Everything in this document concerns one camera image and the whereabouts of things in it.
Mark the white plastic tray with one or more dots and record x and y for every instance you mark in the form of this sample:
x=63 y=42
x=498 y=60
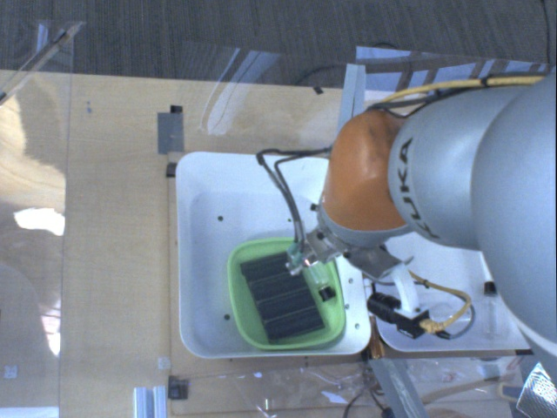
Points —
x=209 y=255
x=452 y=272

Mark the green plate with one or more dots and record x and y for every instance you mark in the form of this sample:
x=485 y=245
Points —
x=243 y=320

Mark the clear bottle with black cap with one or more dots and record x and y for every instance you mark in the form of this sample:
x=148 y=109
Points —
x=491 y=312
x=323 y=286

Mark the black cylinder on white bracket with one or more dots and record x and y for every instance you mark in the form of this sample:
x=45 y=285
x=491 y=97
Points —
x=398 y=312

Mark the black ribbed block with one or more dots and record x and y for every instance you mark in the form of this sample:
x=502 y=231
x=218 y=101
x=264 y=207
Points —
x=283 y=303

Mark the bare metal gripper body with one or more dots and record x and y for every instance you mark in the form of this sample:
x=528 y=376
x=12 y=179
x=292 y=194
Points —
x=330 y=251

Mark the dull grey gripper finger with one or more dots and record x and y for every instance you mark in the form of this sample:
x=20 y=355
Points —
x=295 y=269

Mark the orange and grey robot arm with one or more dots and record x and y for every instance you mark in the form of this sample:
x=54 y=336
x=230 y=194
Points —
x=457 y=181

